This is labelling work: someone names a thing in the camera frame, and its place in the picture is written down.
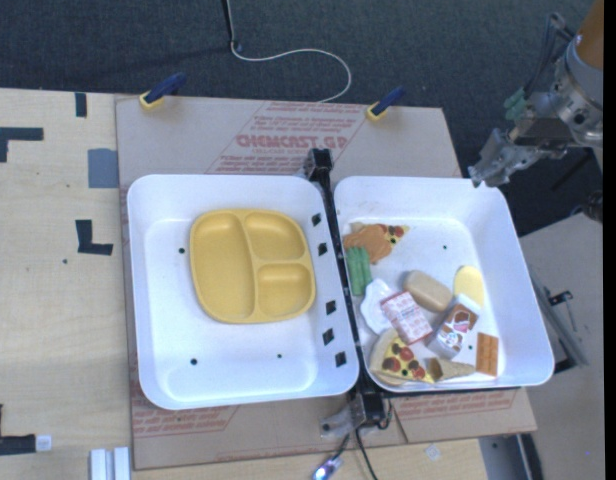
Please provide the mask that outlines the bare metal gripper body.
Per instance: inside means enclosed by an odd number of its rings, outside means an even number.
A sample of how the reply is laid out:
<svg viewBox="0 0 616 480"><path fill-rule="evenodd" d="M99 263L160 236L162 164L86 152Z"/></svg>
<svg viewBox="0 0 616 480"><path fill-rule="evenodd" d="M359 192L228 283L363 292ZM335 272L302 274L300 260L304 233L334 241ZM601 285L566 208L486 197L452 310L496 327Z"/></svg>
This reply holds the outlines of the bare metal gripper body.
<svg viewBox="0 0 616 480"><path fill-rule="evenodd" d="M508 132L513 144L559 157L570 148L603 150L603 109L577 89L553 86L508 98Z"/></svg>

